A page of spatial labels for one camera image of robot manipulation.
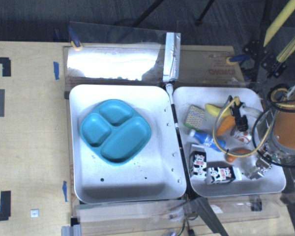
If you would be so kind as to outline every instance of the wooden table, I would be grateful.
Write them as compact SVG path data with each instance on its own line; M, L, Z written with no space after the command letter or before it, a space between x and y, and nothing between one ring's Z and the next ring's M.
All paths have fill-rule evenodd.
M0 117L0 192L11 191L11 216L0 221L0 236L60 235L61 227L70 224L71 197L66 202L62 191L63 181L68 193L71 188L63 97L66 45L0 42L0 57L11 59L12 72L11 77L3 77L0 65L0 89L5 90L5 112ZM59 80L55 79L54 61L59 63ZM39 216L31 217L31 209L39 209ZM229 235L295 235L286 207L277 210L278 218L223 225ZM195 231L213 235L207 226L195 227Z

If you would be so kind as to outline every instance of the sponge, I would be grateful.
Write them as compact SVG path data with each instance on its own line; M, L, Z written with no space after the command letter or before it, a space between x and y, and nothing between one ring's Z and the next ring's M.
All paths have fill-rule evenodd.
M191 105L184 125L199 131L204 116L205 111L203 109Z

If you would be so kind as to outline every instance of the blue divided plate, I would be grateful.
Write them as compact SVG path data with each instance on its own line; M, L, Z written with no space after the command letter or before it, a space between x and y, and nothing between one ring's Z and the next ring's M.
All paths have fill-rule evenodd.
M82 121L80 134L88 147L111 165L121 165L138 154L151 138L151 127L121 100L106 100Z

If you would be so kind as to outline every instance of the blue bottle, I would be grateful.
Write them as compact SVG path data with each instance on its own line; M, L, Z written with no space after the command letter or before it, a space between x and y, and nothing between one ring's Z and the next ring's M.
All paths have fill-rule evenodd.
M221 152L221 150L215 145L213 137L205 132L197 132L194 129L190 130L189 135L191 137L196 138L200 143L202 143L204 146L207 146L209 148L212 148L218 152ZM222 139L217 139L219 144L222 147L225 147L226 142Z

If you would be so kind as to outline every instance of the yellow banana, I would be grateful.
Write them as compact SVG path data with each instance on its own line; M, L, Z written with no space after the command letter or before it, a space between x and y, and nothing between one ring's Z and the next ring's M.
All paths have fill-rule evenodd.
M213 115L215 117L218 116L218 114L221 112L221 108L219 107L216 107L212 104L206 104L206 111L210 114L210 115ZM231 114L231 110L228 109L226 110L226 112L224 114L222 114L222 118L226 117L226 116L229 116Z

